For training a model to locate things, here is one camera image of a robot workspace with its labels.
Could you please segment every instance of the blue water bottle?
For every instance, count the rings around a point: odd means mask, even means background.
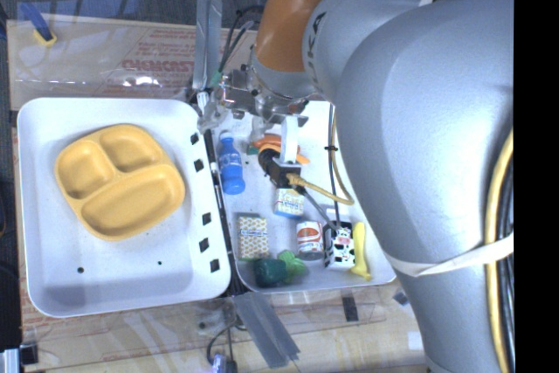
[[[221,149],[218,160],[224,193],[238,195],[245,191],[241,154],[233,146],[233,135],[229,131],[224,131],[219,136],[219,140],[221,141]]]

